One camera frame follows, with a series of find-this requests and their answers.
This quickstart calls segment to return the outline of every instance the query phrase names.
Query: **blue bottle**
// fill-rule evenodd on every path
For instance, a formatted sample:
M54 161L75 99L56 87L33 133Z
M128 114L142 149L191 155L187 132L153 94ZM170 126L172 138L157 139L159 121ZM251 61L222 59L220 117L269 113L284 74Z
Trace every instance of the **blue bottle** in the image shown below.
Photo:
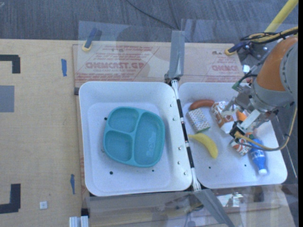
M254 137L252 135L250 135L250 138L253 139L257 143L262 144L262 142L259 139L254 139ZM266 157L265 157L264 151L262 151L261 149L252 148L250 150L250 157L251 157L253 163L258 167L259 174L266 175L267 169L265 167Z

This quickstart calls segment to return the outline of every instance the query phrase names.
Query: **banana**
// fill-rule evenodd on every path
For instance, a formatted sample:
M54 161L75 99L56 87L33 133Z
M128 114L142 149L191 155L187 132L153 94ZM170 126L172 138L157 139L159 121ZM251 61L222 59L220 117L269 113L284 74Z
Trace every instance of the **banana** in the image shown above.
M218 156L218 148L216 143L206 134L197 133L197 134L189 134L188 137L193 138L203 144L212 158L217 158Z

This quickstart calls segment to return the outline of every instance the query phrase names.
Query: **gray square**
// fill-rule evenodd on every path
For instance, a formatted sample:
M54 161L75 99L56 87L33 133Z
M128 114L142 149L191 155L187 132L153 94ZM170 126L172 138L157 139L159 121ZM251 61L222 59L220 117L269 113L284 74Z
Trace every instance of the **gray square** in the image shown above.
M13 113L15 109L15 86L0 86L0 113Z

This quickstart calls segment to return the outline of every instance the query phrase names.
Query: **gray carpet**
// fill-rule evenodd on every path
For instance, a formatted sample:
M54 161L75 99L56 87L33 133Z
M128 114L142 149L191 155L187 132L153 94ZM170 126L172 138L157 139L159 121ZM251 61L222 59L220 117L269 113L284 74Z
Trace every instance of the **gray carpet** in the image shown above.
M235 44L243 36L262 32L287 1L0 0L0 38L77 40L85 31L79 27L84 21L133 25L119 33L119 40L169 41L170 29L185 29L187 42ZM297 6L279 29L297 25L298 17ZM282 131L289 116L287 109L278 115ZM296 119L289 152L283 151L289 172L285 184L298 183L297 132Z

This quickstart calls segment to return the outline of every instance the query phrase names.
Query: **teal bowl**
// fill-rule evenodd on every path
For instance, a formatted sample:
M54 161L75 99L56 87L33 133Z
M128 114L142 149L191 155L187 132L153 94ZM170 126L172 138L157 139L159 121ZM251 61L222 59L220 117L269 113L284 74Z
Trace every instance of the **teal bowl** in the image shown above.
M161 159L164 142L164 122L155 113L135 107L118 107L107 118L103 148L115 161L151 167Z

